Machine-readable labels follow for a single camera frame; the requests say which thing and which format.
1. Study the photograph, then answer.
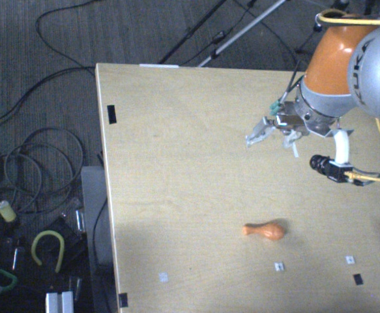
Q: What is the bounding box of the pale wood board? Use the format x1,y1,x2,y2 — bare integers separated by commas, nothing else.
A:
95,63,380,313

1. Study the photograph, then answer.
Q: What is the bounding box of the black cylinder on white bracket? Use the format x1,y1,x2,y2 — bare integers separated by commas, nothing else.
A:
309,128,355,184

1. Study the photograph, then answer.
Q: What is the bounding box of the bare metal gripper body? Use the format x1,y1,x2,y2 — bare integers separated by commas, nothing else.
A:
275,100,339,139

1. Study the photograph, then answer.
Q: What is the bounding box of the orange toy chicken drumstick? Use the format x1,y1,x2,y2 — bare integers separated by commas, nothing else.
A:
242,222,285,241

